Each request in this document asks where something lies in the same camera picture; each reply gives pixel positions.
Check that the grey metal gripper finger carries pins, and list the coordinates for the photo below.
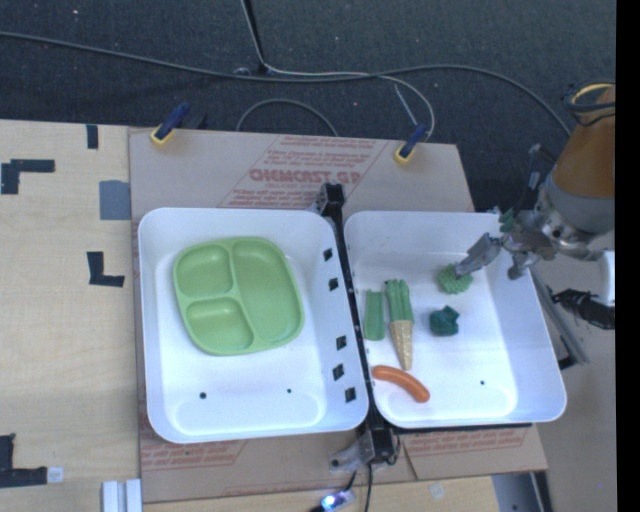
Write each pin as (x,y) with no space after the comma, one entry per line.
(477,257)
(520,265)

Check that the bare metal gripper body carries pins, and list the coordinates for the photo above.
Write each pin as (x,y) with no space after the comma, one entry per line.
(537,240)

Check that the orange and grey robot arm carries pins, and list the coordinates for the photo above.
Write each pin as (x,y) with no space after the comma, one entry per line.
(585,155)

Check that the light green bumpy vegetable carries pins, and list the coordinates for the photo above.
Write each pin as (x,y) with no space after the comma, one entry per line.
(450,284)

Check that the dark green broccoli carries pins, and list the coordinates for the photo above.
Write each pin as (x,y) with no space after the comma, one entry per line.
(442,322)

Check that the yellow corn with green husk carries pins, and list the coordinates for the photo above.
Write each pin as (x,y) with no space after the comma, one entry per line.
(401,320)

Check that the white plastic tray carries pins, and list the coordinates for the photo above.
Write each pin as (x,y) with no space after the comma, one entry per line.
(470,365)
(240,400)

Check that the green celery stick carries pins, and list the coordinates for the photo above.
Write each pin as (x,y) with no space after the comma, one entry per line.
(374,317)

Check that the thin black rod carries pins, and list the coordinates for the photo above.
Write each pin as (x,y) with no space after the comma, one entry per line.
(356,320)

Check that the orange sausage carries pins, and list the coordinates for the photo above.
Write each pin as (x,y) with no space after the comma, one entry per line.
(402,382)

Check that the green divided plate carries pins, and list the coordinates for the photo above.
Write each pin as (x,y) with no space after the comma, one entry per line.
(260,285)

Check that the brown cardboard board, red print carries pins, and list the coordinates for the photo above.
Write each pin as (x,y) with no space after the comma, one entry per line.
(210,165)

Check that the black cylinder on white bracket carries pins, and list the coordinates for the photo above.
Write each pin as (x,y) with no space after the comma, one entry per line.
(587,307)

